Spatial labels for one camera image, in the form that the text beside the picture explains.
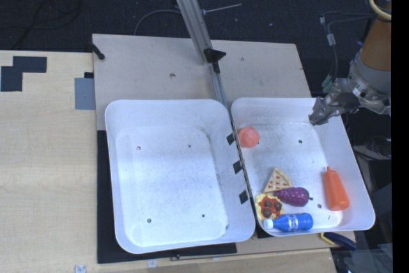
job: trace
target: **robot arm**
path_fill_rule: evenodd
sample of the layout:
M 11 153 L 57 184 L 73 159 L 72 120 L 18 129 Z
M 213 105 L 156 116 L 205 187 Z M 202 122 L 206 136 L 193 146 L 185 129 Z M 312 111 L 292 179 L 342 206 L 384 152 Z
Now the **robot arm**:
M 312 125 L 328 122 L 333 116 L 356 113 L 365 107 L 378 114 L 391 114 L 392 0 L 386 8 L 369 0 L 378 19 L 355 59 L 347 78 L 335 79 L 325 98 L 318 97 L 309 115 Z

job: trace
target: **wooden table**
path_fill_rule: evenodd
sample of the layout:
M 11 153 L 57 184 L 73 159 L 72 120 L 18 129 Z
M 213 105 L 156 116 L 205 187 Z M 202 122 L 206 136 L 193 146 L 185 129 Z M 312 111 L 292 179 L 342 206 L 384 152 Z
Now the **wooden table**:
M 101 35 L 96 39 L 105 39 Z M 124 38 L 113 37 L 123 42 Z M 125 37 L 124 47 L 161 49 L 181 45 L 178 51 L 193 54 L 185 39 Z M 252 61 L 245 45 L 265 50 L 273 65 L 249 72 Z M 98 46 L 110 56 L 103 42 Z M 294 45 L 214 41 L 227 50 L 220 62 L 228 101 L 236 98 L 241 78 L 251 74 L 261 86 L 273 79 L 278 97 L 310 97 L 302 65 Z M 76 110 L 74 79 L 97 70 L 90 53 L 0 51 L 0 66 L 12 66 L 13 56 L 47 57 L 46 73 L 23 73 L 22 91 L 0 92 L 0 264 L 2 272 L 336 272 L 329 245 L 318 235 L 258 239 L 237 243 L 234 255 L 217 258 L 162 258 L 159 269 L 148 269 L 146 260 L 98 264 L 96 260 L 96 129 L 94 110 Z M 170 80 L 169 68 L 163 66 Z M 174 72 L 176 79 L 182 70 Z M 100 85 L 96 76 L 96 86 Z M 97 92 L 96 98 L 109 98 Z M 343 233 L 355 238 L 352 231 Z

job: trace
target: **blue bottle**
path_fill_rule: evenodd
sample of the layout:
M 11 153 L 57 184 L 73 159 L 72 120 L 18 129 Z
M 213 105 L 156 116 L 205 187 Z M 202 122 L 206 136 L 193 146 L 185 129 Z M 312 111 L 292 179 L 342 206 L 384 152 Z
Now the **blue bottle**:
M 276 219 L 265 219 L 263 221 L 264 229 L 280 229 L 285 232 L 298 230 L 309 230 L 313 227 L 313 217 L 308 213 L 302 214 L 284 214 Z

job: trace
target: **bottle label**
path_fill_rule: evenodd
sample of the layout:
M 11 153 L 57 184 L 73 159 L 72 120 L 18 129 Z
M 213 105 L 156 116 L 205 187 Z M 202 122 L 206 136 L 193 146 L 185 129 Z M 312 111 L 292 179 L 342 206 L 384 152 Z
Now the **bottle label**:
M 288 231 L 296 231 L 298 229 L 298 219 L 296 215 L 288 216 Z

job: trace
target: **empty white tray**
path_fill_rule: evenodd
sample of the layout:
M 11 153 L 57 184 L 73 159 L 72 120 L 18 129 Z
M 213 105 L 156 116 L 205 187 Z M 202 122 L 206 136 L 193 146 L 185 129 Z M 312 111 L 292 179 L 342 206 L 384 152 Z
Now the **empty white tray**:
M 231 108 L 237 130 L 252 125 L 260 134 L 259 144 L 242 148 L 253 197 L 264 191 L 273 168 L 278 167 L 292 179 L 294 187 L 306 188 L 313 198 L 304 207 L 283 203 L 285 214 L 310 213 L 313 228 L 291 233 L 266 231 L 277 237 L 368 230 L 374 224 L 373 206 L 342 119 L 338 116 L 312 126 L 308 115 L 314 102 L 314 98 L 240 98 Z M 323 186 L 327 166 L 336 170 L 343 182 L 350 199 L 346 210 L 335 212 L 327 206 Z
M 107 106 L 105 122 L 115 234 L 124 250 L 139 254 L 239 242 L 254 233 L 222 104 L 117 100 Z

